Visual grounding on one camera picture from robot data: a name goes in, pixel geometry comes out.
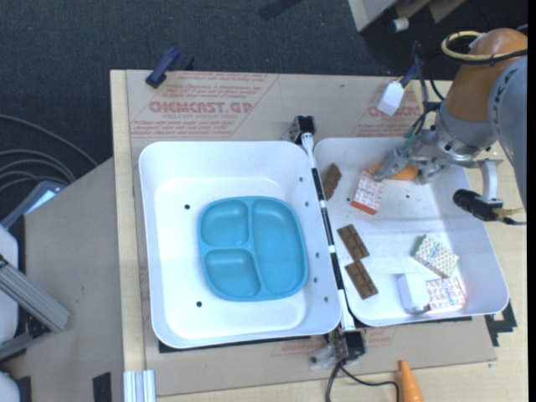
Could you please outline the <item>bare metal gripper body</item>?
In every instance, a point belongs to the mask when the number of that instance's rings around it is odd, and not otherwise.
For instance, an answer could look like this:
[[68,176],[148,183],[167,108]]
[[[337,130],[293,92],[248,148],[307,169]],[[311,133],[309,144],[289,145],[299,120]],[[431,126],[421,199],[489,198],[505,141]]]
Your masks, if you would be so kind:
[[440,128],[404,135],[405,156],[421,171],[440,171],[450,165],[470,167],[478,147],[462,142]]

